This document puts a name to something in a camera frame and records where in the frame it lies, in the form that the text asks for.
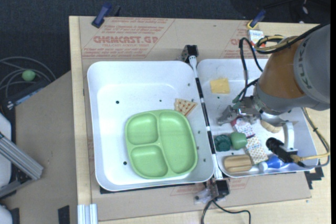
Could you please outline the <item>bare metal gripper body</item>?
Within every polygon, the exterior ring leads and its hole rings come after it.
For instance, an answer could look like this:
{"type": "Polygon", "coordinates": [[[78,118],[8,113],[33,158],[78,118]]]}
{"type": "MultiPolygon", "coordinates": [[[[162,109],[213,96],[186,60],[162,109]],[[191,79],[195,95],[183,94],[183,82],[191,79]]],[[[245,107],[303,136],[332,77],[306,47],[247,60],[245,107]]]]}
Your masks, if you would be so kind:
{"type": "Polygon", "coordinates": [[[247,96],[233,105],[233,111],[238,116],[247,117],[251,123],[257,119],[271,124],[272,126],[283,126],[285,120],[280,118],[280,112],[267,107],[259,97],[247,96]]]}

